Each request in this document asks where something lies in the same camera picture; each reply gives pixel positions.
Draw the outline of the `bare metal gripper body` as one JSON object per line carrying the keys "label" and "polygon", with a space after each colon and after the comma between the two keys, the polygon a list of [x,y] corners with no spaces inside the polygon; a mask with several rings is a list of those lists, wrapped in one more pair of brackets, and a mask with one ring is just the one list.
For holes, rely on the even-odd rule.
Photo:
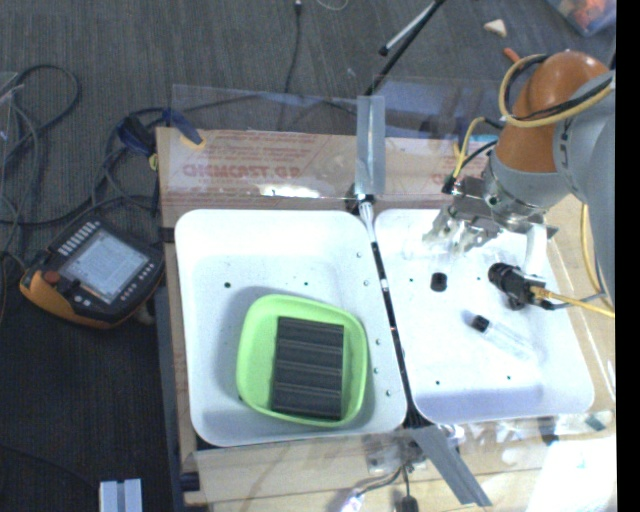
{"label": "bare metal gripper body", "polygon": [[541,226],[547,239],[559,231],[557,226],[546,223],[541,207],[516,199],[493,177],[467,176],[459,180],[449,176],[442,192],[452,197],[449,206],[457,210],[462,223],[494,223],[501,229],[500,234],[508,231],[523,235],[532,227]]}

